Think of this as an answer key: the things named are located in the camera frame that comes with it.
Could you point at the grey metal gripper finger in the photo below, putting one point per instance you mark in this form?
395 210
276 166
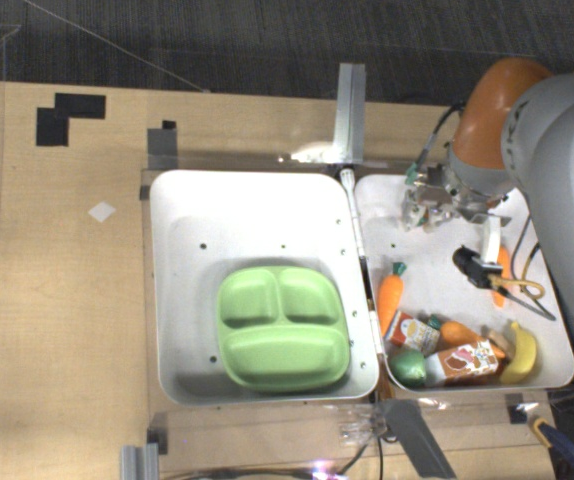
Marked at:
410 213
437 219

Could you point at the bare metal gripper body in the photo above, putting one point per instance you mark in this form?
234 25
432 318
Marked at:
437 190

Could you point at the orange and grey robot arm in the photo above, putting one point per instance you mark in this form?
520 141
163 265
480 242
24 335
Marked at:
557 168

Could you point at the white plastic tray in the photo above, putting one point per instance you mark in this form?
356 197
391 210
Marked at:
247 208
432 268

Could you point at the orange carrot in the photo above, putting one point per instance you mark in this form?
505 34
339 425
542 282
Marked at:
457 334
503 260
389 298

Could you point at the red and white carton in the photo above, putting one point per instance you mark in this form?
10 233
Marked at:
412 333

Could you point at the brown and white carton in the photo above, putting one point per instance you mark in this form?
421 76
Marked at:
467 365

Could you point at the green lime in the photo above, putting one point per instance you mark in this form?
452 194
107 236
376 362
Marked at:
408 369

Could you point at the yellow banana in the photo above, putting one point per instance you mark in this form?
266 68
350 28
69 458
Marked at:
523 355

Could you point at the green divided plate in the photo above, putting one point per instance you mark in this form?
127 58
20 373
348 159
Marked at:
282 353

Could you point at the black cylinder on white bracket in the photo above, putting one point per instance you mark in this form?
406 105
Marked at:
474 267

